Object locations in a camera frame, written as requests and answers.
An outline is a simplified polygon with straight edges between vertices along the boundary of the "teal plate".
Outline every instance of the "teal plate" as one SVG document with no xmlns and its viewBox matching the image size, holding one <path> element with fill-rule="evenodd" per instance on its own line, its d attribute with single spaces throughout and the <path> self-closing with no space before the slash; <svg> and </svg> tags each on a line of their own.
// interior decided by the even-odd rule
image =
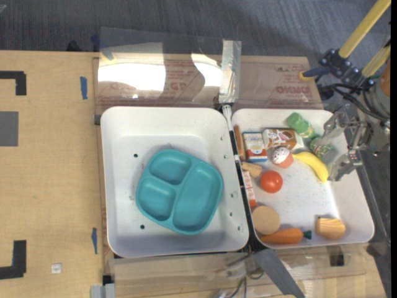
<svg viewBox="0 0 397 298">
<path fill-rule="evenodd" d="M 223 190 L 213 166 L 179 150 L 161 150 L 146 166 L 136 189 L 139 210 L 154 222 L 184 235 L 210 224 Z"/>
</svg>

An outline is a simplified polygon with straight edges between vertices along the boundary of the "yellow rod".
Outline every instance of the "yellow rod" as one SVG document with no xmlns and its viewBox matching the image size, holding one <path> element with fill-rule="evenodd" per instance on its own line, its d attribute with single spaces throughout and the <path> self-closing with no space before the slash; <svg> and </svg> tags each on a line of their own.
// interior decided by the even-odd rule
<svg viewBox="0 0 397 298">
<path fill-rule="evenodd" d="M 374 75 L 380 69 L 380 67 L 386 63 L 387 59 L 390 57 L 390 54 L 391 45 L 386 48 L 382 48 L 362 69 L 363 76 L 369 78 Z"/>
<path fill-rule="evenodd" d="M 391 0 L 378 0 L 374 4 L 359 26 L 339 49 L 339 55 L 342 58 L 348 58 L 350 56 L 361 40 L 366 36 L 370 29 L 372 29 L 375 23 L 377 23 L 382 14 L 390 7 L 390 4 Z"/>
</svg>

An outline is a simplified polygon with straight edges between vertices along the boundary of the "carrot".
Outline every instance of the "carrot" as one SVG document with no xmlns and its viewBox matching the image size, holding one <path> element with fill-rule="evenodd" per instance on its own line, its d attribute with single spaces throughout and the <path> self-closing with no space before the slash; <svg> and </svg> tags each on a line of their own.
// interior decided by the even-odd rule
<svg viewBox="0 0 397 298">
<path fill-rule="evenodd" d="M 288 228 L 270 235 L 264 235 L 261 237 L 261 241 L 275 244 L 296 244 L 299 243 L 303 237 L 311 240 L 311 231 L 303 233 L 299 228 Z"/>
</svg>

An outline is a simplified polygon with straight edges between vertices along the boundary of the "red ball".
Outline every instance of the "red ball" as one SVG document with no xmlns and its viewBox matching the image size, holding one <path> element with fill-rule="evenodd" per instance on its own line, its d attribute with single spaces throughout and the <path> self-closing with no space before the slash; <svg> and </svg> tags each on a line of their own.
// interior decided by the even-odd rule
<svg viewBox="0 0 397 298">
<path fill-rule="evenodd" d="M 268 193 L 276 193 L 283 186 L 283 178 L 278 172 L 269 170 L 262 174 L 259 185 Z"/>
</svg>

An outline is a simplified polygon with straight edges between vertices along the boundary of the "banana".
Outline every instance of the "banana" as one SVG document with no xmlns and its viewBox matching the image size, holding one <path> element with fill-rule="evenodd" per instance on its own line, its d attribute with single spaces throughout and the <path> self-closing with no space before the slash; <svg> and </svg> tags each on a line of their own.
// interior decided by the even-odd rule
<svg viewBox="0 0 397 298">
<path fill-rule="evenodd" d="M 304 163 L 307 163 L 309 166 L 312 167 L 312 169 L 315 171 L 317 174 L 317 177 L 322 181 L 322 182 L 327 182 L 328 180 L 328 169 L 326 165 L 314 154 L 304 151 L 301 153 L 297 153 L 296 155 L 293 155 L 295 159 L 298 159 Z"/>
</svg>

